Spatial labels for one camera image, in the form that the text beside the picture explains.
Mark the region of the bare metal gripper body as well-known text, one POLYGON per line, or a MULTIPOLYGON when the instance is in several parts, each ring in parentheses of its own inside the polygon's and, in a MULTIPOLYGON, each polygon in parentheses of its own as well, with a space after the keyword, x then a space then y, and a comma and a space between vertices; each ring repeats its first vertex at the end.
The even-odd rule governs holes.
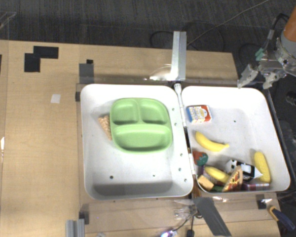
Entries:
POLYGON ((261 73, 274 73, 278 76, 291 75, 296 77, 296 58, 280 50, 266 51, 259 61, 261 73))

